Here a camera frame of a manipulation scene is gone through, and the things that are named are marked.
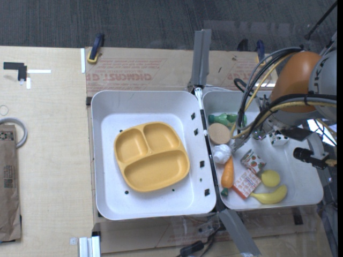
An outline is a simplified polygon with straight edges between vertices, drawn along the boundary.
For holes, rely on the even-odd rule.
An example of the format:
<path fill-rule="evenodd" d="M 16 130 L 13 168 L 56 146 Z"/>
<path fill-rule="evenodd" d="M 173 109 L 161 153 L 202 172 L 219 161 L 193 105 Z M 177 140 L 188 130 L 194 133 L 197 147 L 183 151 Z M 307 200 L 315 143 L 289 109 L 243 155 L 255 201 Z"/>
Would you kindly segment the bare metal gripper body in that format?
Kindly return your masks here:
<path fill-rule="evenodd" d="M 270 122 L 263 122 L 256 130 L 253 131 L 252 137 L 256 140 L 269 139 L 270 143 L 275 143 L 277 140 L 276 131 L 278 127 Z"/>

